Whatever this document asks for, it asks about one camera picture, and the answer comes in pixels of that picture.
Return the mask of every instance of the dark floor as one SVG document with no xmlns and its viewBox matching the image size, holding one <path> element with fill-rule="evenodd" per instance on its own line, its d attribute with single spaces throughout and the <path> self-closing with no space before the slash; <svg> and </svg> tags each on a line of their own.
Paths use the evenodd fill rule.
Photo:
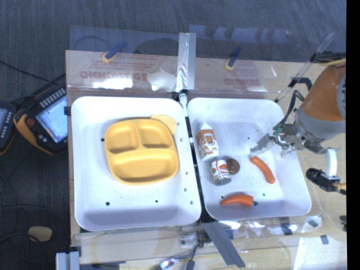
<svg viewBox="0 0 360 270">
<path fill-rule="evenodd" d="M 136 43 L 158 55 L 177 54 L 167 38 L 179 32 L 197 34 L 201 57 L 240 44 L 244 60 L 305 62 L 332 32 L 327 50 L 346 52 L 347 0 L 0 0 L 0 21 L 0 101 L 12 102 L 64 74 L 65 50 L 100 51 L 83 39 L 98 28 L 156 33 Z M 0 156 L 1 269 L 55 268 L 68 243 L 68 165 L 67 153 L 47 155 L 19 133 Z M 21 235 L 39 225 L 54 230 L 46 247 Z"/>
</svg>

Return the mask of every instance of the orange sausage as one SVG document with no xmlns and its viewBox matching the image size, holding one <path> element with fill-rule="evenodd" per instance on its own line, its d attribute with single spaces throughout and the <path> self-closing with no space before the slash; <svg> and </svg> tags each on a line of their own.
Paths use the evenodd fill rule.
<svg viewBox="0 0 360 270">
<path fill-rule="evenodd" d="M 245 206 L 252 206 L 254 198 L 250 195 L 241 194 L 241 195 L 233 195 L 228 198 L 225 198 L 220 202 L 221 205 L 228 204 L 242 204 Z"/>
<path fill-rule="evenodd" d="M 259 167 L 259 169 L 263 172 L 265 179 L 268 183 L 273 184 L 275 182 L 275 177 L 272 174 L 270 168 L 268 167 L 268 165 L 265 164 L 265 162 L 263 160 L 261 160 L 260 158 L 256 157 L 256 156 L 252 156 L 250 158 L 251 163 L 253 163 L 254 165 L 256 165 L 257 167 Z"/>
</svg>

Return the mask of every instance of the red and white can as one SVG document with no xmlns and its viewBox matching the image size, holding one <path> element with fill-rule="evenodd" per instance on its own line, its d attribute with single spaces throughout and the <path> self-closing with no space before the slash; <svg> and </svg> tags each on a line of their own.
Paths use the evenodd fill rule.
<svg viewBox="0 0 360 270">
<path fill-rule="evenodd" d="M 211 173 L 216 185 L 225 185 L 231 181 L 226 160 L 224 159 L 211 162 Z"/>
</svg>

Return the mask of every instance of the white tray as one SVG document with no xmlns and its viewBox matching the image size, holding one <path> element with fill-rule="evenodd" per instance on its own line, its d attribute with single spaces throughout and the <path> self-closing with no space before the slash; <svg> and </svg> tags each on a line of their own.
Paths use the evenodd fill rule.
<svg viewBox="0 0 360 270">
<path fill-rule="evenodd" d="M 110 173 L 104 142 L 112 123 L 168 115 L 178 122 L 174 135 L 179 171 L 169 180 L 126 185 Z M 71 107 L 75 217 L 88 231 L 187 225 L 201 214 L 185 117 L 166 98 L 81 97 Z"/>
<path fill-rule="evenodd" d="M 258 155 L 272 170 L 275 183 L 269 184 L 262 172 L 250 162 L 250 149 L 266 133 L 272 134 L 284 114 L 270 100 L 194 98 L 188 103 L 192 134 L 203 122 L 215 131 L 219 154 L 231 156 L 240 163 L 240 171 L 231 175 L 229 184 L 216 186 L 210 162 L 202 162 L 195 142 L 197 164 L 208 213 L 216 220 L 241 220 L 304 215 L 311 208 L 311 198 L 295 152 L 280 157 L 280 146 Z M 254 197 L 256 206 L 221 206 L 223 197 L 244 193 Z"/>
</svg>

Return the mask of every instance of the yellow bowl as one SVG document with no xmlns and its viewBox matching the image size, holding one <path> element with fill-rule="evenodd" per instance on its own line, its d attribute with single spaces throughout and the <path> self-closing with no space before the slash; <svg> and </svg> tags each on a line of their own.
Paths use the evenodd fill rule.
<svg viewBox="0 0 360 270">
<path fill-rule="evenodd" d="M 105 133 L 105 151 L 111 174 L 128 185 L 164 181 L 179 169 L 172 133 L 157 119 L 114 123 Z"/>
</svg>

